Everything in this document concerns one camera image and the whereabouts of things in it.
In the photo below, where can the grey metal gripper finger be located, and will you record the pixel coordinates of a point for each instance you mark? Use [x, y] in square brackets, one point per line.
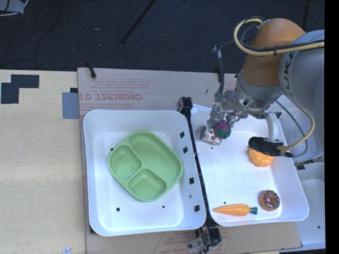
[215, 115]
[231, 120]

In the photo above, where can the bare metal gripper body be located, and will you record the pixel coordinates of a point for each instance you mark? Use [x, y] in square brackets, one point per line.
[238, 103]

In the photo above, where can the purple grapes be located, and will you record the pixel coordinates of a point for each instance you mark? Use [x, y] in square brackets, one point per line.
[223, 131]

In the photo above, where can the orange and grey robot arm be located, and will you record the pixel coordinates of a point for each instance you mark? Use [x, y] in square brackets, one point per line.
[267, 54]

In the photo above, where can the orange pumpkin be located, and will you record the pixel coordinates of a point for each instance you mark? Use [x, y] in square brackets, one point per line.
[260, 159]

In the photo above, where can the white plastic tray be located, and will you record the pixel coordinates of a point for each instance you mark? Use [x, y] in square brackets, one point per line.
[233, 179]
[148, 216]

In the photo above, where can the brown cardboard board red print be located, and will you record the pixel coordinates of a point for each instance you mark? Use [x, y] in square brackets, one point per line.
[159, 91]

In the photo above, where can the green divided plate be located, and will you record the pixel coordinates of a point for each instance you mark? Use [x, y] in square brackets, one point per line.
[145, 165]

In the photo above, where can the brown doughnut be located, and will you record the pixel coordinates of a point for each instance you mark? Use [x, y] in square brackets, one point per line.
[269, 200]

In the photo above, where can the orange carrot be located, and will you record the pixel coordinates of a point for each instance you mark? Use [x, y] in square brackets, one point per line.
[233, 209]

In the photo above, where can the black cylinder on white bracket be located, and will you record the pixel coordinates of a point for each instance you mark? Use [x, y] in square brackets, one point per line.
[265, 145]

